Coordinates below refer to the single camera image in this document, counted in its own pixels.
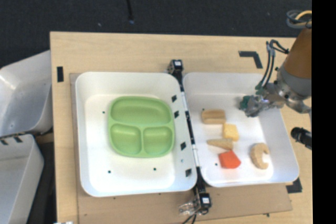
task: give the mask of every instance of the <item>yellow cube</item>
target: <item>yellow cube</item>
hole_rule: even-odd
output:
[[[239,133],[235,124],[223,124],[223,138],[231,138],[233,141],[239,140]]]

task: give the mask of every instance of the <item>wooden board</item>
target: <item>wooden board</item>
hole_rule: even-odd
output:
[[[258,69],[253,58],[240,57],[239,51],[256,51],[266,67],[267,37],[216,37],[146,34],[50,33],[52,94],[54,108],[54,139],[58,221],[74,223],[180,223],[178,206],[193,197],[185,193],[148,194],[109,198],[88,196],[80,187],[76,174],[76,140],[71,109],[70,74],[86,71],[163,72],[170,60],[182,59],[185,73],[253,72]],[[290,48],[294,39],[278,38]],[[280,66],[285,56],[277,54]],[[63,80],[58,76],[62,67]],[[310,129],[308,115],[299,115],[288,108],[281,110],[286,128]],[[262,223],[262,214],[272,214],[272,223],[312,223],[311,151],[293,141],[300,166],[303,192],[288,195],[284,184],[207,188],[213,207],[197,221],[219,223]]]

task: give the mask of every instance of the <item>metal bracket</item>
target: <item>metal bracket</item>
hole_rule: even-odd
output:
[[[175,77],[177,81],[179,82],[180,89],[181,89],[181,96],[182,96],[183,101],[185,102],[184,104],[185,116],[187,119],[190,140],[192,143],[193,154],[194,154],[194,159],[196,163],[197,182],[193,189],[195,198],[181,205],[180,213],[184,215],[194,215],[196,213],[205,215],[206,213],[208,213],[208,210],[212,206],[212,203],[211,203],[210,195],[206,193],[205,183],[202,178],[200,163],[198,161],[198,155],[196,153],[197,150],[196,150],[196,144],[195,144],[195,139],[194,139],[194,133],[193,133],[192,125],[191,125],[191,119],[190,119],[189,111],[187,108],[184,87],[182,83],[183,69],[184,68],[183,68],[182,60],[171,60],[170,64],[168,65],[167,71],[169,74]]]

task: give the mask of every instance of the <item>wooden block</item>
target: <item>wooden block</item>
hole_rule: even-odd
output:
[[[233,149],[233,141],[231,138],[209,139],[206,141],[208,145],[217,146],[225,150]]]
[[[223,124],[223,138],[231,138],[233,141],[239,140],[239,133],[235,124]]]
[[[268,146],[265,143],[258,143],[255,144],[251,151],[250,151],[250,157],[253,162],[253,164],[260,168],[260,169],[267,169],[268,163],[265,163],[263,161],[263,153],[269,154]]]
[[[233,151],[221,153],[219,161],[223,168],[237,168],[242,163]]]
[[[202,121],[205,124],[224,124],[225,111],[222,109],[207,109],[202,111]]]

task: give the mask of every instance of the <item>white plastic container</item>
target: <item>white plastic container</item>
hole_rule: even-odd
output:
[[[32,135],[0,143],[0,224],[25,224],[44,160]]]
[[[188,109],[195,147],[204,180],[214,187],[243,186],[294,181],[299,167],[278,109],[248,118],[239,110],[244,95],[254,94],[259,74],[189,73],[184,77],[186,99],[177,80],[166,73],[87,72],[75,82],[78,122],[80,181],[92,196],[163,193],[191,189],[197,180],[196,164],[185,117]],[[118,97],[136,95],[159,98],[178,111],[175,145],[166,156],[132,158],[116,153],[108,139],[109,105]],[[236,124],[240,139],[234,152],[241,160],[237,169],[223,169],[218,155],[224,150],[206,144],[221,138],[221,125],[205,125],[202,109],[224,109],[227,123]],[[252,163],[249,151],[264,142],[270,154],[266,170]]]
[[[75,90],[80,181],[89,195],[164,193],[195,185],[185,108],[174,77],[166,73],[87,72],[77,78]],[[179,114],[174,119],[175,143],[167,155],[134,158],[113,150],[108,139],[109,105],[130,95],[161,99]]]
[[[248,118],[239,103],[245,95],[255,94],[262,75],[251,73],[188,73],[183,80],[186,100],[197,147],[201,173],[214,187],[231,187],[292,182],[299,176],[299,166],[279,109],[262,111]],[[209,146],[208,139],[222,138],[222,125],[202,122],[202,109],[223,109],[227,123],[238,128],[239,140],[233,151],[241,160],[236,169],[221,168],[218,155],[225,150]],[[249,152],[255,143],[266,143],[270,154],[265,170],[257,168]]]
[[[52,120],[50,51],[0,69],[0,136],[47,132]]]

